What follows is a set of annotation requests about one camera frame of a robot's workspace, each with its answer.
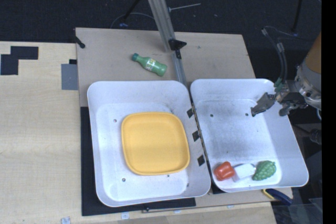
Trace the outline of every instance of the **green bottle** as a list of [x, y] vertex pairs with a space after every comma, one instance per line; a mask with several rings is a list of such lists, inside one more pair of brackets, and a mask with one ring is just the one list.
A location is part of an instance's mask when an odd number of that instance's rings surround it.
[[154, 72], [159, 76], [163, 76], [167, 66], [150, 57], [141, 57], [138, 54], [133, 54], [132, 61], [139, 62], [142, 67], [148, 71]]

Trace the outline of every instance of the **red bell pepper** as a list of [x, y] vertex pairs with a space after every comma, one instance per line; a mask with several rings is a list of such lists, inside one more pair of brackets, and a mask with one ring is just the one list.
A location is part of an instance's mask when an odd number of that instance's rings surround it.
[[231, 166], [230, 162], [223, 162], [214, 169], [214, 175], [218, 181], [223, 181], [233, 177], [235, 175], [235, 170]]

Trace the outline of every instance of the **bottle label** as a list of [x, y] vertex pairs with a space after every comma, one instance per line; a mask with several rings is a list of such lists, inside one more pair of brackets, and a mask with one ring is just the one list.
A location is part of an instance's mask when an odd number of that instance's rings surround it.
[[156, 61], [154, 59], [149, 59], [148, 62], [146, 63], [146, 70], [152, 71], [154, 65], [155, 65]]

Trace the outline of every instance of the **black clamp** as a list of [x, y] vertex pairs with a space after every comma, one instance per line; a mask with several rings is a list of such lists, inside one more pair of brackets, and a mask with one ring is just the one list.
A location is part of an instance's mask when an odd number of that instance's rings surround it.
[[176, 57], [181, 59], [181, 52], [180, 49], [183, 48], [185, 45], [187, 45], [186, 42], [176, 40], [174, 38], [171, 38], [168, 40], [169, 46], [171, 50], [175, 50]]

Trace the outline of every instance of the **green toy vegetable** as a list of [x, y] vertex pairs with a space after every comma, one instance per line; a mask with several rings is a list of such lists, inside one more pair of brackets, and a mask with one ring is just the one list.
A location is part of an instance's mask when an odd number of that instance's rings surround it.
[[264, 180], [275, 174], [277, 168], [275, 162], [263, 161], [258, 163], [257, 170], [252, 177], [253, 180]]

